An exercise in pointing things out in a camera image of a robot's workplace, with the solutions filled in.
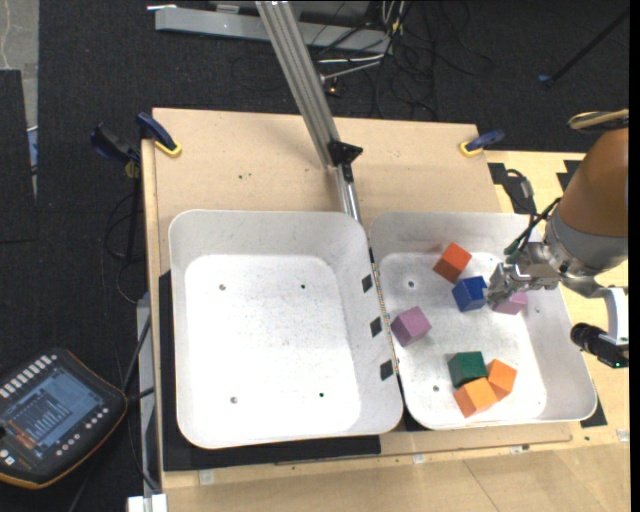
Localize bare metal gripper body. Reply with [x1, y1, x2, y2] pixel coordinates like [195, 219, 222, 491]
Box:
[505, 241, 610, 299]

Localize purple cube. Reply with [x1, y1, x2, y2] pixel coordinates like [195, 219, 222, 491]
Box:
[389, 305, 433, 348]
[492, 291, 529, 316]

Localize blue cube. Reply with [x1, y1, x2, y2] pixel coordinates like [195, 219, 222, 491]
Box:
[451, 275, 489, 313]

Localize orange cube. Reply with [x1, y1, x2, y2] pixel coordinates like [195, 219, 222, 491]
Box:
[432, 242, 473, 285]
[486, 358, 519, 401]
[453, 377, 499, 419]

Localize white plastic tray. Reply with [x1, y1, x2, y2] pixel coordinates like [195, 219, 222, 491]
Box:
[368, 210, 599, 432]
[168, 208, 405, 450]

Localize green cube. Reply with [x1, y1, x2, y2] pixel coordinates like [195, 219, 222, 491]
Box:
[446, 350, 489, 389]

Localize pale wood board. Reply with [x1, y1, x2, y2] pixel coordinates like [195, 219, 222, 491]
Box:
[151, 107, 574, 472]

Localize black cylinder on white bracket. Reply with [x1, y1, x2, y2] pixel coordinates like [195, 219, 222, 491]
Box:
[570, 285, 630, 370]

